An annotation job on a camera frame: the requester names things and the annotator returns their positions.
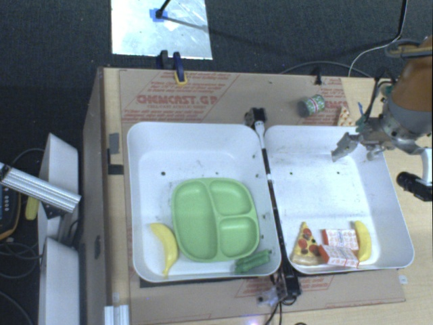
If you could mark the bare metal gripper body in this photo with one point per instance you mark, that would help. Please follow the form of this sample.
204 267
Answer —
379 132

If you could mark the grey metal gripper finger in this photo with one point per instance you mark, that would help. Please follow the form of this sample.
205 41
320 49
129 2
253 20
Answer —
344 145
373 152

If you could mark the orange and white biscuit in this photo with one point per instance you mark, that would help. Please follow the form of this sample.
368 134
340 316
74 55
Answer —
345 117

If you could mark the white plastic tray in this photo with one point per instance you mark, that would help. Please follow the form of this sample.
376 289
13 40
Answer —
189 147
318 188

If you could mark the green and white can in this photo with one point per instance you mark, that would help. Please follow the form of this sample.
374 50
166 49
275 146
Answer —
312 105

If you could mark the thin black and white rod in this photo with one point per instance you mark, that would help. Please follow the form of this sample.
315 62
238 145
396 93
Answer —
269 178

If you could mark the yellow banana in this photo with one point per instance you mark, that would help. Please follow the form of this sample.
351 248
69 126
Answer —
363 239
167 242

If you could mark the orange and white carton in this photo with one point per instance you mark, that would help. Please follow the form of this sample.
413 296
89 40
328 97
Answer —
340 238
338 256

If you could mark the pizza slice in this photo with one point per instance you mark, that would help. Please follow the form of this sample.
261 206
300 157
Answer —
305 245

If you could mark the brown cardboard board red print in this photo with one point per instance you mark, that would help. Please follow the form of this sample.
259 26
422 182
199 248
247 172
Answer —
216 97

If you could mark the green pea pods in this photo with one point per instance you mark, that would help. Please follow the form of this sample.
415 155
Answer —
253 261

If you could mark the green divided plate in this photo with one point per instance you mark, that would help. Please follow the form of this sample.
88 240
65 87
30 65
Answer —
203 222

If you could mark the black cylinder on white bracket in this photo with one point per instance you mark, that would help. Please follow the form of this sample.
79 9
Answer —
414 183

